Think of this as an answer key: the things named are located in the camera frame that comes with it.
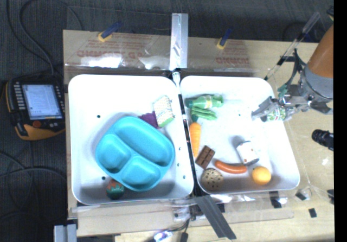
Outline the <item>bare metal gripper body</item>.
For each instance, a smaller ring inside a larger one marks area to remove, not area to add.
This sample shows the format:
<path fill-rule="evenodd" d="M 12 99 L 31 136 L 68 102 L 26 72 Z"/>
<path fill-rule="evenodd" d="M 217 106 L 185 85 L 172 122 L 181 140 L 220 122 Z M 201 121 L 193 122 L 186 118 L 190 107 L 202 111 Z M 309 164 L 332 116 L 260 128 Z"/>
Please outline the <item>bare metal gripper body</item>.
<path fill-rule="evenodd" d="M 278 88 L 278 101 L 281 107 L 295 112 L 315 107 L 316 93 L 308 85 L 285 85 Z"/>

